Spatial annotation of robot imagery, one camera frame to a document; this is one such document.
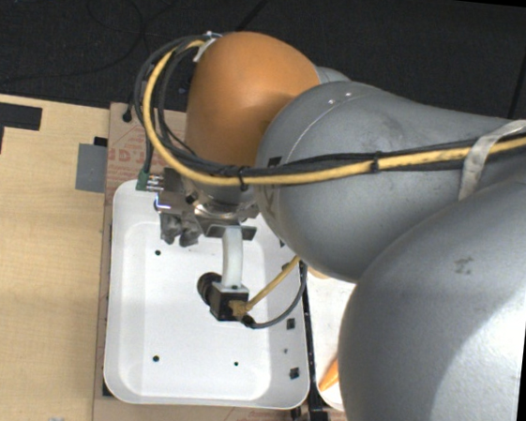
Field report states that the black cylinder on white bracket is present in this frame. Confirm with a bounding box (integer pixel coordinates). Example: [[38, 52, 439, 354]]
[[192, 221, 259, 325]]

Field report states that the white plastic tray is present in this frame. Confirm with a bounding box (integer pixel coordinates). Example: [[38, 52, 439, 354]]
[[90, 175, 333, 421], [289, 264, 362, 413]]

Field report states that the thin black rod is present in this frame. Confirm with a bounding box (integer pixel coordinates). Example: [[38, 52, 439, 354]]
[[281, 259, 336, 413]]

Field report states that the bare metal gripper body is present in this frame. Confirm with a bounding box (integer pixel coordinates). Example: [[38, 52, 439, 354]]
[[152, 167, 264, 244]]

